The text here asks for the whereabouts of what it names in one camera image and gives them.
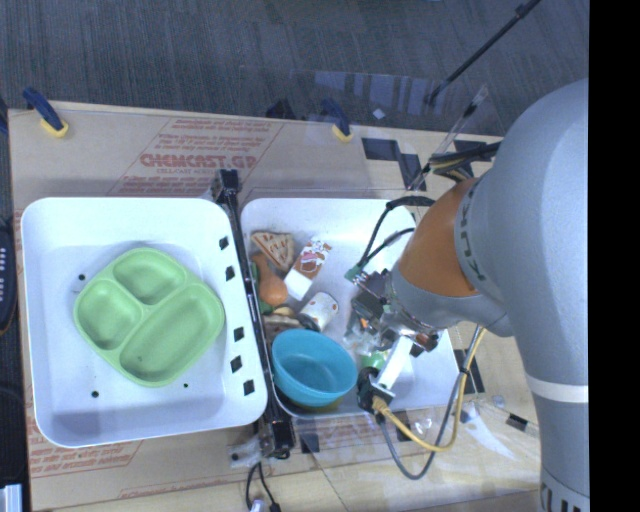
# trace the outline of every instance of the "bread slice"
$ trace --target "bread slice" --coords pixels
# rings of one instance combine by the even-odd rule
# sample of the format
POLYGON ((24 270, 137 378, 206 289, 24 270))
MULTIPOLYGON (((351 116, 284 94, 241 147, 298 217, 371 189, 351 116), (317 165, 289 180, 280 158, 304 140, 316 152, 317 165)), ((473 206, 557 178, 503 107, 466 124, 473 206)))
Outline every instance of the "bread slice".
POLYGON ((293 236, 288 233, 256 231, 251 235, 251 240, 278 270, 289 271, 296 256, 293 236))

